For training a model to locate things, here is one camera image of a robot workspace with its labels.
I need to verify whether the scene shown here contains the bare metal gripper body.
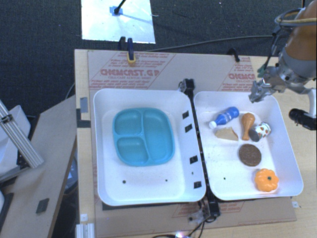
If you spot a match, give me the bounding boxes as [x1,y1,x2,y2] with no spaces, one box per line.
[262,65,313,94]

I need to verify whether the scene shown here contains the orange chicken drumstick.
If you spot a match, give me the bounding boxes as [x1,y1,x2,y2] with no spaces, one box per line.
[241,112,256,141]

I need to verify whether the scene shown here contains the blue and white bottle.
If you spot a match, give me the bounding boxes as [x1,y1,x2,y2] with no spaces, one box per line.
[209,106,240,129]

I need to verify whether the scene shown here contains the white printed small can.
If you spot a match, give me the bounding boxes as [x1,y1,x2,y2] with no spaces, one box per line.
[248,122,271,142]

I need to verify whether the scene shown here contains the tan bread slice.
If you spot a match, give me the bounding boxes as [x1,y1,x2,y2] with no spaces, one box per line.
[214,126,239,142]

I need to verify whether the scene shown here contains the brown round biscuit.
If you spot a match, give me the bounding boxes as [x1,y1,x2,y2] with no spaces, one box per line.
[238,143,262,168]

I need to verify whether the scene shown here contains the thin black rod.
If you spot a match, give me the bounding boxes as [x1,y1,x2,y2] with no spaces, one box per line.
[186,89,216,207]

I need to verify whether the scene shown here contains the white plastic tray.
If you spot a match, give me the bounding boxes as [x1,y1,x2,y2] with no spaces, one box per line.
[193,90,304,202]
[93,88,207,207]

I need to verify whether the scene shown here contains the orange pumpkin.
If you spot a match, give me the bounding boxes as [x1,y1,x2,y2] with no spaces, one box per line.
[254,168,280,192]

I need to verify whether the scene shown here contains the brown cardboard board red print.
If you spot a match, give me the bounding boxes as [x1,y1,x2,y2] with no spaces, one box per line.
[87,50,297,238]

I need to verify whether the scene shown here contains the blue divided plate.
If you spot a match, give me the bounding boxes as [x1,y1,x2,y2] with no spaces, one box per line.
[112,107,176,167]

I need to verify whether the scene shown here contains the black cylinder on white bracket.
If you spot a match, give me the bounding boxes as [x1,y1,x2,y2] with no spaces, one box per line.
[288,88,317,131]

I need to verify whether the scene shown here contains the black block with thin wires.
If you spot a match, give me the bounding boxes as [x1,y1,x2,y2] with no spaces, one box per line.
[207,199,221,219]
[178,78,196,94]

